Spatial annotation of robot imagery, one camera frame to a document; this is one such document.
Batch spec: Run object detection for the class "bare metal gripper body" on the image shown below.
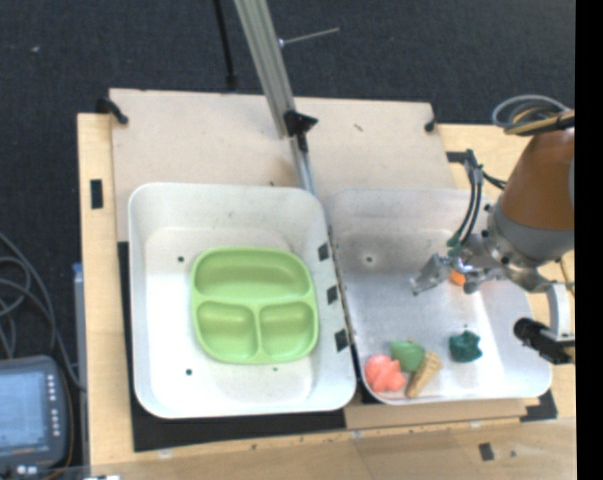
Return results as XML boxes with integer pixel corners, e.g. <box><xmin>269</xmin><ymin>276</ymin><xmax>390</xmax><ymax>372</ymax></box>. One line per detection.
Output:
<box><xmin>459</xmin><ymin>228</ymin><xmax>555</xmax><ymax>294</ymax></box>

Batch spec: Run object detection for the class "white plastic tray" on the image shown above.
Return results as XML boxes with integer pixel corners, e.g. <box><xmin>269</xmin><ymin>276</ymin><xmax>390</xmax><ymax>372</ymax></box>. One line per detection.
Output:
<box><xmin>325</xmin><ymin>187</ymin><xmax>554</xmax><ymax>407</ymax></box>
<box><xmin>127</xmin><ymin>182</ymin><xmax>359</xmax><ymax>420</ymax></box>

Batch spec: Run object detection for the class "dark green broccoli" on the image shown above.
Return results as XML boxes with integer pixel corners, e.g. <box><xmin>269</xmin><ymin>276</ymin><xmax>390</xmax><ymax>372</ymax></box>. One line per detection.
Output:
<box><xmin>448</xmin><ymin>329</ymin><xmax>484</xmax><ymax>364</ymax></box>

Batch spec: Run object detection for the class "light green toy vegetable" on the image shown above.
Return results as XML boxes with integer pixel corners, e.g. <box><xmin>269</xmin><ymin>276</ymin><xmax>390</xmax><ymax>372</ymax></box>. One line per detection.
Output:
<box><xmin>389</xmin><ymin>339</ymin><xmax>427</xmax><ymax>374</ymax></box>

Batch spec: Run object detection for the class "thin black and white rod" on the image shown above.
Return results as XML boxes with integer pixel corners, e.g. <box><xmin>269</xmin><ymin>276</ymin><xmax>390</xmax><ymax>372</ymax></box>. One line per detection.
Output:
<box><xmin>294</xmin><ymin>140</ymin><xmax>358</xmax><ymax>357</ymax></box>

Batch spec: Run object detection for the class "tan ice cream cone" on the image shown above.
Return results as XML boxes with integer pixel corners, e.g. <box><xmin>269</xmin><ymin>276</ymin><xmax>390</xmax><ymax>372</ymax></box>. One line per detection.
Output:
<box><xmin>404</xmin><ymin>350</ymin><xmax>444</xmax><ymax>400</ymax></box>

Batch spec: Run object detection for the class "pink toy food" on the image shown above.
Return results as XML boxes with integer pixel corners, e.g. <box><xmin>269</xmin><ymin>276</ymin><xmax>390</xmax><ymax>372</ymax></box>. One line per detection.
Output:
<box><xmin>364</xmin><ymin>353</ymin><xmax>408</xmax><ymax>395</ymax></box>

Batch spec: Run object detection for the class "green divided plate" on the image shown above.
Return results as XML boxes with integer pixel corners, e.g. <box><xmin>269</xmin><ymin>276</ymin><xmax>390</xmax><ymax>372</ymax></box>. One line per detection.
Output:
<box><xmin>189</xmin><ymin>246</ymin><xmax>321</xmax><ymax>366</ymax></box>

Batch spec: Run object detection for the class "pale wood board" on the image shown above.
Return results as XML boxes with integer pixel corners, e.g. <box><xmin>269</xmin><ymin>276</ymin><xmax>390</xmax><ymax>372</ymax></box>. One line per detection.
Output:
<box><xmin>107</xmin><ymin>87</ymin><xmax>531</xmax><ymax>431</ymax></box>

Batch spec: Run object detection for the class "black cylinder on white bracket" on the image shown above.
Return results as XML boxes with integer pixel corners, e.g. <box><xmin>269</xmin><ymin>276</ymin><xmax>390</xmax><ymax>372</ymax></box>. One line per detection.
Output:
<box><xmin>512</xmin><ymin>280</ymin><xmax>577</xmax><ymax>367</ymax></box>

